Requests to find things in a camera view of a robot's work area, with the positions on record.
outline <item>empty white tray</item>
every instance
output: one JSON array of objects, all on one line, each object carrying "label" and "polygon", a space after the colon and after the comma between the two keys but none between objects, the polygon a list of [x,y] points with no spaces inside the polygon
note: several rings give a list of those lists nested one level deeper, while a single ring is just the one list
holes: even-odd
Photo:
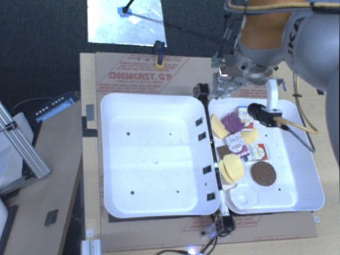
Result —
[{"label": "empty white tray", "polygon": [[[221,119],[231,112],[237,112],[238,106],[251,103],[266,105],[265,99],[224,98],[209,103],[210,114],[215,113]],[[287,101],[279,100],[278,109],[282,117],[302,124],[296,106]],[[276,171],[276,181],[271,186],[261,186],[251,177],[250,167],[256,161],[244,164],[245,175],[235,187],[224,185],[226,203],[229,209],[238,214],[274,213],[279,211],[304,211],[320,209],[325,201],[320,179],[316,171],[312,153],[297,138],[277,127],[265,127],[258,121],[254,127],[259,131],[256,143],[267,146],[270,163]],[[306,142],[304,131],[291,127]],[[215,137],[215,147],[222,146],[224,141]]]},{"label": "empty white tray", "polygon": [[220,198],[202,103],[112,93],[101,101],[104,203],[118,218],[209,215]]}]

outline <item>dark floor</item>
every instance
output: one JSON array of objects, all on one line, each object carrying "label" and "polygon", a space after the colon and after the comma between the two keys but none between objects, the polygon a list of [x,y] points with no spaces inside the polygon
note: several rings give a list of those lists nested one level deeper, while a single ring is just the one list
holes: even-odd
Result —
[{"label": "dark floor", "polygon": [[[223,33],[225,0],[161,0],[167,55],[212,57]],[[81,52],[151,53],[151,47],[87,42],[87,0],[0,0],[0,101],[79,91]],[[29,114],[41,101],[16,109]],[[64,254],[79,254],[80,199]]]}]

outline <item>brown patty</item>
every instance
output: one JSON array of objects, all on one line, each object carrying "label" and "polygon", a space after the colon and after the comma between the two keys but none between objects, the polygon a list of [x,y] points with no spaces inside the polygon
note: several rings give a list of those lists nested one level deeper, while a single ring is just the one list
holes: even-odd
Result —
[{"label": "brown patty", "polygon": [[276,181],[274,168],[265,161],[259,161],[251,167],[251,176],[256,183],[262,186],[270,186]]}]

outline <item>yellow round slice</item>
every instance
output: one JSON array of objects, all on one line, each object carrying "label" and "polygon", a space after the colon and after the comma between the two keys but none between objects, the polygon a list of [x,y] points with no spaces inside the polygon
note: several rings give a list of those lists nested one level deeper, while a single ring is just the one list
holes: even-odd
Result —
[{"label": "yellow round slice", "polygon": [[240,131],[243,141],[246,145],[254,143],[259,138],[259,131],[256,127],[252,131]]},{"label": "yellow round slice", "polygon": [[215,114],[211,115],[211,128],[214,134],[221,139],[229,135],[229,132],[225,129],[224,125]]},{"label": "yellow round slice", "polygon": [[219,167],[219,171],[220,171],[220,173],[222,174],[222,177],[224,178],[224,180],[225,180],[228,184],[233,184],[233,185],[235,185],[236,183],[229,177],[229,175],[227,174],[227,171],[225,171],[223,160],[220,160],[220,161],[219,161],[218,167]]},{"label": "yellow round slice", "polygon": [[225,155],[223,157],[223,163],[227,174],[233,181],[238,181],[244,176],[243,163],[238,155]]}]

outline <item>metal plate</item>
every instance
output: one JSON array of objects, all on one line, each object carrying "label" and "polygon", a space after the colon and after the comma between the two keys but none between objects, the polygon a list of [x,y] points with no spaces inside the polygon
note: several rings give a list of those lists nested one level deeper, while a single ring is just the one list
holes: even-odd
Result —
[{"label": "metal plate", "polygon": [[128,14],[119,13],[130,0],[87,0],[90,43],[153,46],[166,44],[160,0],[135,0]]}]

